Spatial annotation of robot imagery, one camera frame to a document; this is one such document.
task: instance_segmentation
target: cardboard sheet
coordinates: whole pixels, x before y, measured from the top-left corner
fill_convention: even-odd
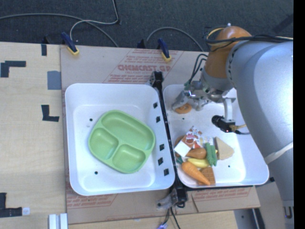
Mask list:
[[[79,46],[80,53],[72,55],[61,46],[61,86],[66,171],[66,202],[68,223],[98,222],[164,216],[156,201],[168,190],[144,191],[101,196],[80,196],[69,182],[67,151],[65,90],[74,83],[147,83],[153,71],[163,72],[163,88],[183,84],[191,76],[196,58],[202,52],[170,51],[172,60],[165,62],[160,50],[101,48]],[[185,208],[176,214],[224,211],[260,206],[255,187],[206,189],[189,191]]]

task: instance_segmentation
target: camera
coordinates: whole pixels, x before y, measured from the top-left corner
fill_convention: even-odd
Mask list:
[[[235,125],[235,122],[226,122],[224,117],[220,115],[214,115],[212,117],[212,123],[226,133],[233,131],[230,125]]]

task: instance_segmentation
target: gray carpet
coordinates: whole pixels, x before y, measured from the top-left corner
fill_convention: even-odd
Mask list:
[[[255,34],[293,37],[294,0],[115,0],[120,23],[98,25],[119,47],[134,48],[154,30],[174,27],[190,34],[208,50],[202,36],[205,27],[231,23]],[[60,13],[82,19],[115,21],[112,0],[0,0],[0,41],[61,44],[60,33],[70,32],[75,18],[29,15],[23,13]],[[116,46],[95,27],[81,23],[73,30],[76,44]],[[187,35],[176,30],[154,33],[147,48],[156,48],[162,37],[172,50],[200,51]]]

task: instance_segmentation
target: toy carrot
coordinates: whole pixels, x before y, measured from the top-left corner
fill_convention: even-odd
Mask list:
[[[181,169],[190,177],[200,181],[206,185],[210,185],[210,181],[202,174],[197,167],[189,161],[185,161],[181,164]]]

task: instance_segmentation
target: toy food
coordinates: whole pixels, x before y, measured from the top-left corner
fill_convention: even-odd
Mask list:
[[[205,159],[189,158],[187,161],[193,163],[198,168],[206,168],[210,166],[209,161]]]
[[[215,146],[210,145],[209,143],[205,144],[206,147],[206,158],[209,161],[211,166],[216,166],[217,164],[217,157],[216,157],[216,151]]]
[[[191,149],[203,148],[204,139],[206,137],[203,137],[202,132],[192,126],[180,141],[178,141],[178,138],[176,139],[174,150],[182,157],[186,157]]]
[[[191,110],[192,106],[189,103],[186,103],[185,105],[182,105],[181,107],[175,109],[178,114],[186,114]]]
[[[183,137],[184,137],[184,135],[181,135],[181,136],[177,137],[177,139],[176,139],[176,141],[175,141],[173,146],[176,147],[177,144],[182,140]]]
[[[200,181],[204,183],[205,185],[210,185],[210,181],[202,174],[197,167],[192,164],[191,162],[185,161],[181,164],[182,170],[188,174],[190,177],[196,179],[197,181]]]
[[[204,147],[191,149],[186,156],[198,159],[204,159],[206,157],[206,150]]]
[[[214,138],[215,148],[218,150],[218,159],[224,160],[234,154],[234,149],[218,137]]]
[[[207,167],[200,169],[200,172],[210,181],[211,184],[215,184],[215,176],[214,176],[214,171],[212,167]]]

